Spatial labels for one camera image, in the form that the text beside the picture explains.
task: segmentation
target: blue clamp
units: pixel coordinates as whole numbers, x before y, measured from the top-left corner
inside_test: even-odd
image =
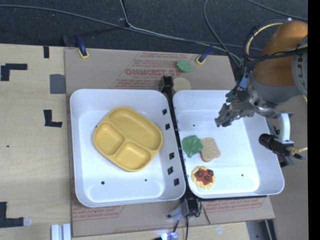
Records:
[[[202,66],[206,61],[206,57],[212,52],[213,49],[214,47],[212,45],[209,46],[202,55],[195,59],[195,63],[199,66]]]
[[[76,43],[77,43],[77,45],[78,45],[78,47],[79,47],[78,52],[79,52],[81,58],[84,59],[84,60],[87,59],[87,58],[89,58],[90,55],[89,55],[89,53],[88,53],[87,50],[86,50],[85,43],[84,43],[84,41],[82,40],[81,36],[78,35],[78,34],[75,34],[75,35],[74,35],[74,38],[75,38]]]

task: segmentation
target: yellow divided plate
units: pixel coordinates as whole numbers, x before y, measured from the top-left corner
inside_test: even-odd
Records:
[[[161,130],[134,109],[119,106],[111,110],[93,133],[97,150],[120,168],[136,172],[155,157],[163,144]]]

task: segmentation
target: wooden surface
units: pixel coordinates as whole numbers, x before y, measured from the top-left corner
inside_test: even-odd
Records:
[[[7,218],[32,225],[0,228],[0,240],[49,240],[50,226],[71,223],[66,95],[50,94],[50,75],[64,75],[64,48],[0,44],[0,65],[28,64],[0,81],[0,202]],[[44,110],[62,127],[46,127]],[[184,239],[186,228],[178,228]],[[151,240],[163,230],[77,237],[79,240]],[[245,222],[188,229],[188,239],[248,240]]]

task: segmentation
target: toy bread slice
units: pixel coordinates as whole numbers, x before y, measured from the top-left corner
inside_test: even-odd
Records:
[[[203,149],[200,151],[203,161],[210,162],[212,159],[220,157],[220,150],[213,138],[201,138],[200,141],[203,145]]]

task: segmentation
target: cardboard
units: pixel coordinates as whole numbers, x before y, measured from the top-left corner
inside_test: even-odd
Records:
[[[155,89],[162,76],[182,77],[193,90],[231,90],[235,80],[227,56],[209,55],[203,65],[196,65],[198,54],[88,49],[82,59],[76,48],[64,50],[69,164],[71,182],[72,235],[91,236],[155,229],[172,229],[166,212],[180,201],[161,201],[90,208],[77,200],[74,187],[73,149],[70,121],[70,96],[79,89]],[[181,72],[176,63],[186,60],[192,71]],[[237,198],[202,202],[199,217],[190,226],[273,219],[269,197]]]

